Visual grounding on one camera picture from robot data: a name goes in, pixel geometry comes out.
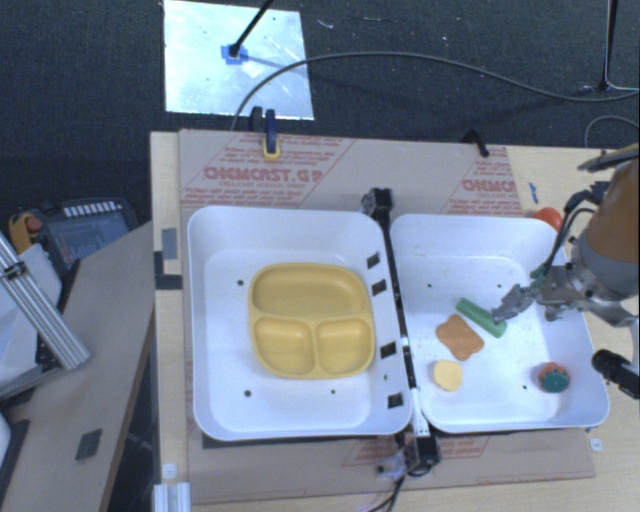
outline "white tray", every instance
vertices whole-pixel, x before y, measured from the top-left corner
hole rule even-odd
[[[188,226],[194,412],[221,440],[382,435],[402,430],[411,400],[382,232],[361,213],[212,206]],[[380,263],[368,268],[377,254]],[[254,355],[248,313],[253,276],[276,263],[342,265],[367,285],[376,355],[353,377],[298,380],[268,372]],[[387,290],[371,286],[386,280]],[[396,343],[382,358],[380,347]],[[400,394],[402,404],[389,407]]]
[[[548,256],[555,231],[535,219],[404,215],[392,225],[407,330],[420,405],[427,419],[451,433],[588,427],[606,418],[609,399],[602,377],[591,367],[593,346],[577,311],[555,322],[533,305],[508,320],[496,339],[468,320],[484,348],[463,367],[455,392],[433,380],[433,365],[455,360],[435,335],[455,313],[461,297],[490,309]],[[555,264],[566,261],[559,251]],[[536,376],[554,361],[571,374],[569,388],[543,392]]]

